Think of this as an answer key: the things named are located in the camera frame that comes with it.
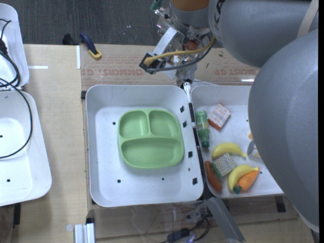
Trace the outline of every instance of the wooden table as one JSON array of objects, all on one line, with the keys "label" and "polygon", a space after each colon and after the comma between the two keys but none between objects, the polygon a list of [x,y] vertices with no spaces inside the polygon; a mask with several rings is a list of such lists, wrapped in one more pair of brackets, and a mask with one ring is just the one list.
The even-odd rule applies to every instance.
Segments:
[{"label": "wooden table", "polygon": [[[81,73],[76,46],[24,45],[30,68],[24,88],[36,101],[53,183],[45,196],[21,203],[20,224],[13,243],[72,243],[74,224],[88,213]],[[250,242],[312,242],[300,218],[239,225]],[[161,242],[166,235],[127,236],[97,242]],[[203,242],[227,242],[218,227]]]}]

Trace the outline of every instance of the white tray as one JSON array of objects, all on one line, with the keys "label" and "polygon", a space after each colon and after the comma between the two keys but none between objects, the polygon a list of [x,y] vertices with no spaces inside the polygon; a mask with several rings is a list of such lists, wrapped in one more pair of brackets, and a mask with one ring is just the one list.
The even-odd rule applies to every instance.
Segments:
[{"label": "white tray", "polygon": [[[42,197],[52,185],[36,104],[28,93],[23,94],[31,107],[32,136],[20,152],[0,159],[0,206]],[[0,156],[4,156],[26,142],[30,119],[27,104],[16,91],[0,92],[0,109]]]},{"label": "white tray", "polygon": [[[178,203],[201,196],[204,186],[183,90],[176,86],[97,85],[88,90],[86,104],[90,192],[98,205]],[[137,169],[122,160],[118,149],[118,120],[126,111],[145,107],[164,109],[178,118],[184,157],[173,167]]]},{"label": "white tray", "polygon": [[[207,113],[212,112],[214,107],[220,103],[231,111],[229,119],[223,128],[218,131],[210,127],[210,146],[208,150],[202,148],[204,161],[212,161],[211,154],[214,147],[222,142],[234,142],[240,146],[243,152],[247,152],[251,139],[248,118],[248,100],[250,86],[197,86],[192,89],[191,98],[195,111],[205,110]],[[260,167],[260,174],[253,186],[246,192],[235,194],[228,190],[228,175],[222,177],[220,182],[223,185],[222,192],[217,192],[209,184],[210,191],[220,198],[235,198],[261,196],[271,194],[283,194],[272,175],[258,157],[232,155],[237,165],[248,164],[253,167]]]},{"label": "white tray", "polygon": [[[5,27],[3,41],[8,54],[15,62],[21,76],[20,88],[28,83],[29,72],[20,33],[18,14],[14,8],[0,4],[0,18],[11,20]],[[0,21],[0,30],[5,22]],[[0,56],[0,77],[11,81],[16,73],[11,64]],[[30,115],[23,97],[0,89],[0,156],[11,154],[26,142],[30,132]],[[34,99],[22,92],[30,104],[33,131],[29,143],[17,154],[0,159],[0,206],[20,203],[45,195],[52,176]]]},{"label": "white tray", "polygon": [[[204,161],[211,160],[212,149],[221,142],[235,142],[247,151],[250,139],[248,97],[250,86],[198,86],[192,90],[194,110],[212,111],[221,103],[231,111],[231,117],[221,131],[210,128],[210,147],[202,150]],[[176,86],[116,86],[91,87],[86,95],[90,191],[93,200],[103,207],[177,203],[193,201],[203,192],[201,171],[191,126],[188,99]],[[126,165],[119,153],[117,124],[128,110],[161,108],[172,112],[180,123],[184,140],[183,160],[166,169],[143,170]],[[233,156],[240,164],[261,168],[253,187],[247,192],[229,192],[227,176],[221,178],[223,191],[211,193],[220,198],[282,194],[264,163],[256,157]]]}]

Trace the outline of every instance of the toy banana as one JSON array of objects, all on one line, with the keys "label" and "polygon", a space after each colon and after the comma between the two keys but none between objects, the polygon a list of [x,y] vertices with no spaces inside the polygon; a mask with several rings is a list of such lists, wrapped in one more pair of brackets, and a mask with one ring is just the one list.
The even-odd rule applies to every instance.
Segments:
[{"label": "toy banana", "polygon": [[224,143],[218,144],[213,149],[212,159],[216,159],[216,158],[224,155],[225,153],[237,154],[237,155],[241,155],[242,157],[246,156],[246,154],[241,150],[239,145],[237,145],[236,143],[224,142]]},{"label": "toy banana", "polygon": [[228,189],[232,191],[239,179],[251,171],[259,171],[259,167],[253,168],[249,165],[242,164],[234,168],[228,176]]}]

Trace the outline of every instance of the carrot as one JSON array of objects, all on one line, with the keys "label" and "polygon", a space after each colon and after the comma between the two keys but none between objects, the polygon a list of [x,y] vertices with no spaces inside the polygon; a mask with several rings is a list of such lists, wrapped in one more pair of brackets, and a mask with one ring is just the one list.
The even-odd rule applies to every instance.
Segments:
[{"label": "carrot", "polygon": [[214,171],[211,166],[210,161],[205,161],[205,171],[209,184],[218,192],[223,190],[222,184],[218,181],[217,177],[214,174]]},{"label": "carrot", "polygon": [[242,176],[237,185],[234,186],[233,191],[237,194],[241,192],[241,190],[247,190],[249,189],[255,182],[255,180],[258,177],[258,174],[260,173],[260,168],[257,171],[251,171],[247,173],[246,175]]}]

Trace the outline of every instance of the green plate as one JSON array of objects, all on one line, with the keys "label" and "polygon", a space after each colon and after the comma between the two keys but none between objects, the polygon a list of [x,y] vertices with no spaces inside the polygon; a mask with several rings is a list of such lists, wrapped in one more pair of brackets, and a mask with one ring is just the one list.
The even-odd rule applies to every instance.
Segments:
[{"label": "green plate", "polygon": [[179,163],[184,154],[177,118],[161,109],[125,112],[118,122],[118,144],[124,162],[134,168],[171,167]]}]

